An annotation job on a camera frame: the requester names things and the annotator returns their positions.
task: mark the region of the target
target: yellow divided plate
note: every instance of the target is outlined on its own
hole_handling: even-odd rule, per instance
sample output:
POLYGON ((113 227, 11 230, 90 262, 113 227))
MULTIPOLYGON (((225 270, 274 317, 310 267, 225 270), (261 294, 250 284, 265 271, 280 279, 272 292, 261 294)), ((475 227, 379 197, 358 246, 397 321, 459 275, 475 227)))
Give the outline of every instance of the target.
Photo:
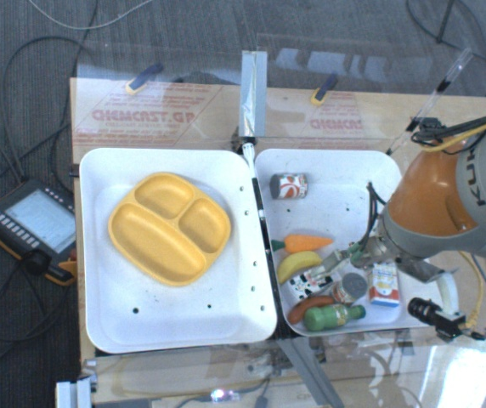
POLYGON ((109 218, 116 248, 169 286, 200 278, 224 249, 230 231, 226 212, 173 173, 154 173, 139 182, 109 218))

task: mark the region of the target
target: soda can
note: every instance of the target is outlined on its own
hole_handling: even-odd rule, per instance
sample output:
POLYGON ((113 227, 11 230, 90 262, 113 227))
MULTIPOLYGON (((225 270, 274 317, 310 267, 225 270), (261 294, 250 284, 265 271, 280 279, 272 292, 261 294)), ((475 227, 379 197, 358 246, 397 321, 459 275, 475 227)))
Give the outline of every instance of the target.
POLYGON ((351 305, 368 291, 368 282, 362 275, 351 272, 334 283, 331 288, 331 296, 337 303, 351 305))
POLYGON ((304 198, 308 179, 304 173, 276 173, 269 180, 269 190, 275 200, 304 198))

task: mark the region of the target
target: gray lid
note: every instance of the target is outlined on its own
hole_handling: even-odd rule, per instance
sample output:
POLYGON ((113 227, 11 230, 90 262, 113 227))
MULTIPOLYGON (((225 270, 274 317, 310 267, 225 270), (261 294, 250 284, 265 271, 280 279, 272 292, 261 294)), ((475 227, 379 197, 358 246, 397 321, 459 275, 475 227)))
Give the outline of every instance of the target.
POLYGON ((280 176, 279 174, 274 174, 269 180, 269 191, 271 192, 271 197, 273 199, 279 198, 280 195, 280 176))
POLYGON ((342 287, 354 299, 358 299, 368 291, 368 282, 362 275, 351 272, 343 276, 342 287))

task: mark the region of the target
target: white tray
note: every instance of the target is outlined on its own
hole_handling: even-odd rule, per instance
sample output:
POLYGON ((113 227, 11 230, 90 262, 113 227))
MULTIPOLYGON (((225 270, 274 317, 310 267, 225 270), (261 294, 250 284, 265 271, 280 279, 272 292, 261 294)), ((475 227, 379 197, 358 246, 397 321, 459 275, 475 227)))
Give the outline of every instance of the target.
MULTIPOLYGON (((290 233, 327 235, 334 243, 317 251, 323 258, 336 248, 346 249, 349 242, 358 241, 364 234, 368 221, 368 182, 387 200, 401 179, 396 162, 377 151, 265 150, 257 156, 256 169, 270 240, 283 240, 290 233), (275 173, 305 173, 307 195, 302 199, 274 200, 269 180, 275 173)), ((274 252, 275 268, 286 255, 283 250, 274 252)), ((364 274, 351 265, 341 274, 348 271, 364 274)), ((289 325, 305 336, 411 328, 425 325, 407 312, 407 304, 413 297, 442 304, 435 282, 423 284, 399 271, 398 287, 401 297, 398 307, 371 304, 366 295, 356 303, 364 305, 366 316, 335 330, 308 331, 301 322, 289 325)), ((287 316, 298 301, 289 283, 280 287, 280 296, 287 316)))
POLYGON ((80 165, 86 328, 99 349, 128 353, 268 338, 277 321, 249 167, 221 150, 101 148, 80 165), (152 173, 176 173, 229 215, 232 232, 209 270, 166 286, 129 263, 107 224, 116 204, 152 173))

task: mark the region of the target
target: blue clamp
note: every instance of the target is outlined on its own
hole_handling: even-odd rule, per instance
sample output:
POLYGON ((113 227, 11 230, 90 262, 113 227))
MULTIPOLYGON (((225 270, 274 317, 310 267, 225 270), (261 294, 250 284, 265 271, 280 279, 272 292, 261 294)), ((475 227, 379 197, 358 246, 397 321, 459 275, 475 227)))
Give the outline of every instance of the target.
POLYGON ((130 95, 135 95, 139 91, 143 90, 147 81, 164 70, 164 65, 154 64, 149 66, 146 70, 141 72, 137 77, 126 83, 126 92, 130 95))
POLYGON ((311 95, 313 105, 322 105, 326 100, 326 92, 337 85, 336 73, 332 72, 320 88, 316 88, 311 95))

